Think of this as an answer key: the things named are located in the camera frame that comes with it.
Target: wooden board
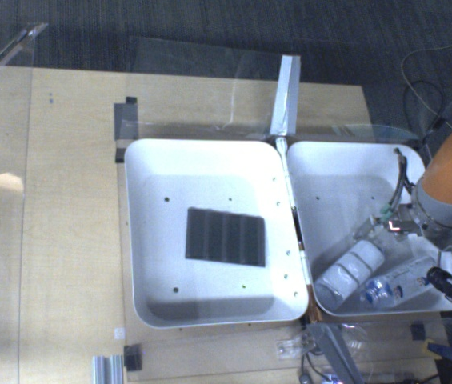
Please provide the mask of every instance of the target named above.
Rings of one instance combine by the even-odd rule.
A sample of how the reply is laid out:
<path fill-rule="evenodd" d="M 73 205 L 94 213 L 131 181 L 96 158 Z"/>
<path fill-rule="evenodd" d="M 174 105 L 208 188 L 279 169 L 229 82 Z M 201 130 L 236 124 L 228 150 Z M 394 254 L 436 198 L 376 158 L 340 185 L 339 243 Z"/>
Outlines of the wooden board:
<path fill-rule="evenodd" d="M 169 120 L 178 118 L 179 113 L 200 118 L 199 112 L 206 114 L 212 109 L 226 122 L 232 110 L 240 109 L 234 106 L 240 104 L 242 111 L 236 115 L 252 121 L 270 115 L 274 84 L 34 70 L 22 240 L 20 346 L 19 353 L 1 354 L 0 358 L 2 366 L 9 363 L 17 369 L 19 355 L 21 384 L 90 382 L 92 357 L 120 354 L 126 342 L 121 336 L 126 326 L 123 282 L 128 289 L 123 265 L 130 264 L 122 262 L 127 255 L 123 257 L 121 252 L 113 104 L 124 102 L 127 95 L 138 96 L 141 104 L 172 109 L 174 113 L 167 112 L 164 117 Z M 231 92 L 235 92 L 234 106 Z M 300 95 L 303 121 L 308 118 L 318 125 L 369 122 L 359 87 L 302 84 Z M 18 320 L 18 313 L 0 312 L 0 325 L 14 324 L 14 320 Z M 156 342 L 156 332 L 149 335 L 151 342 Z M 268 351 L 259 352 L 259 357 L 265 357 Z M 159 362 L 160 369 L 167 368 L 163 360 Z M 291 368 L 281 370 L 156 383 L 290 384 L 297 380 L 297 364 L 292 361 Z M 187 373 L 193 370 L 188 366 Z"/>

